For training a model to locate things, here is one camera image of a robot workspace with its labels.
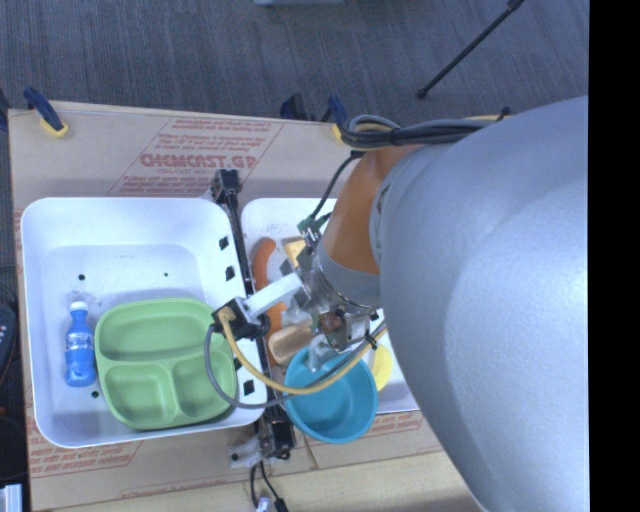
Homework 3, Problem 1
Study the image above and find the black cylinder on white bracket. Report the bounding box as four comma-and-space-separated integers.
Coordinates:
211, 273, 304, 342

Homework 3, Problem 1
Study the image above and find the yellow banana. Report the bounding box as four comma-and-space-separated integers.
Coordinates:
370, 344, 394, 393

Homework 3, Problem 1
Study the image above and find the black tripod leg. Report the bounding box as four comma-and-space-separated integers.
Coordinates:
416, 0, 527, 100

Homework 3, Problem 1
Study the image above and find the tan bread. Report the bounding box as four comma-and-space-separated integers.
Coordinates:
267, 322, 315, 367

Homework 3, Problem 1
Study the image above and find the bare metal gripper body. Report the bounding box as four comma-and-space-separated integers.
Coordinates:
294, 251, 380, 352

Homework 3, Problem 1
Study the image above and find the green divided plate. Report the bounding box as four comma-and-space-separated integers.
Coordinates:
93, 297, 239, 432

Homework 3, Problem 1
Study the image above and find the brown cardboard board red print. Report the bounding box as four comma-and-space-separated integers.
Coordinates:
7, 99, 474, 512

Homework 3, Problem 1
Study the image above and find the blue bowl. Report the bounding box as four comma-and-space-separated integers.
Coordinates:
281, 344, 380, 445

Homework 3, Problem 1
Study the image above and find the thin black rod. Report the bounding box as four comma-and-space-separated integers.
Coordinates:
224, 197, 284, 426

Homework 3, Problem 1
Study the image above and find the blue plastic bottle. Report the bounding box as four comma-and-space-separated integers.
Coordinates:
64, 300, 98, 389

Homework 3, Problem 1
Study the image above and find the black block with wires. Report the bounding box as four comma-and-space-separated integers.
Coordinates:
254, 418, 297, 462
209, 168, 244, 202

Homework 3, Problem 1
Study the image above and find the yellow toy wedge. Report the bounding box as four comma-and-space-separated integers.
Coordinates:
282, 238, 308, 269

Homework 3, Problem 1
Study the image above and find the white plastic tray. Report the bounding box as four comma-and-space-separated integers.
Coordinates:
19, 196, 270, 450
239, 197, 421, 417

